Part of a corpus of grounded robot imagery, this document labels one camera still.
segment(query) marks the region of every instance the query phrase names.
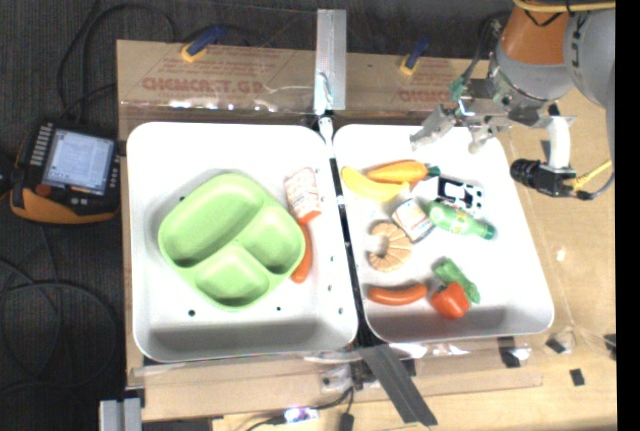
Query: green bottle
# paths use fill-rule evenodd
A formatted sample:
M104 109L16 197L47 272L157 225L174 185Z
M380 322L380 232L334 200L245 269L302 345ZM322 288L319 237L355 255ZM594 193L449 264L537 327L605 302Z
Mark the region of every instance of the green bottle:
M491 239L496 233L495 227L478 221L469 213L451 205L429 202L426 205L426 212L431 223L454 234L475 234L483 239Z

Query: divided green plate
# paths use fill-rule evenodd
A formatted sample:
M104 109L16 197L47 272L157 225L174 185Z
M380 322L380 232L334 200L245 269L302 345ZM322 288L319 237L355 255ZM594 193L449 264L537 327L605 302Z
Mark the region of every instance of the divided green plate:
M211 303L249 307L298 266L305 241L293 216L254 180L217 175L187 195L158 232L162 255Z

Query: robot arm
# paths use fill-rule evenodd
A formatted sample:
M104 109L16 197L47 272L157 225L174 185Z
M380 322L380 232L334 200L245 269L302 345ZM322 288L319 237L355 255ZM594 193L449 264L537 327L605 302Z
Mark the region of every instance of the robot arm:
M553 161L538 167L550 171L542 175L555 181L549 194L561 196L562 180L575 177L566 148L573 117L558 116L555 102L573 87L606 109L614 160L615 0L513 1L516 7L501 31L495 20L485 28L495 41L486 79L471 79L471 66L450 87L456 107L436 109L411 143L418 148L451 127L466 126L473 138L470 149L477 151L513 122L546 128L552 149L555 145L566 156L552 152ZM481 35L481 43L488 40L486 36ZM516 170L520 175L526 172L522 168Z

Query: black fabric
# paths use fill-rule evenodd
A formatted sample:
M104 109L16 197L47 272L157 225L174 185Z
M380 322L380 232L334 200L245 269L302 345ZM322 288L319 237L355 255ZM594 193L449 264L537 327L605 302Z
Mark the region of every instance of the black fabric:
M119 7L124 3L133 6ZM60 63L92 8L97 13L112 11L93 29L85 55L81 41L60 72ZM99 0L94 7L94 0L0 0L0 152L15 158L30 129L43 116L59 114L63 101L78 98L83 86L90 91L114 83L118 38L171 41L224 22L239 26L233 37L238 43L312 49L315 38L308 22L300 20L295 27L284 28L283 17L291 15L282 12L279 18L273 10L314 13L319 8L347 10L351 52L409 52L416 41L428 35L429 55L469 58L482 18L510 10L511 2ZM117 108L112 90L98 93L87 104L87 121L115 127ZM96 225L48 227L43 232L41 226L15 216L4 198L0 200L0 259L29 276L26 279L0 267L0 290L5 300L0 430L97 429L98 401L122 396L125 374L120 216ZM10 290L34 281L54 280L94 294L114 313L119 324L115 336L104 309L83 292L41 288L49 291L51 300L60 298L56 314L37 288ZM54 350L51 342L60 329L66 339ZM110 356L112 338L115 354ZM43 365L48 358L50 363ZM107 368L100 371L105 361ZM96 372L100 375L91 379ZM34 374L47 383L34 383ZM83 380L88 382L74 386Z

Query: yellow banana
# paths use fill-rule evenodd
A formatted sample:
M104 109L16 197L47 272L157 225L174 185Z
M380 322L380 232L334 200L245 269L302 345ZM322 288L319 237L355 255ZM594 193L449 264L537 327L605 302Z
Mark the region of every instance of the yellow banana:
M387 182L376 182L364 176L359 171L345 166L340 170L342 181L357 195L379 202L387 202L396 196L400 191L409 189L409 184L393 184Z

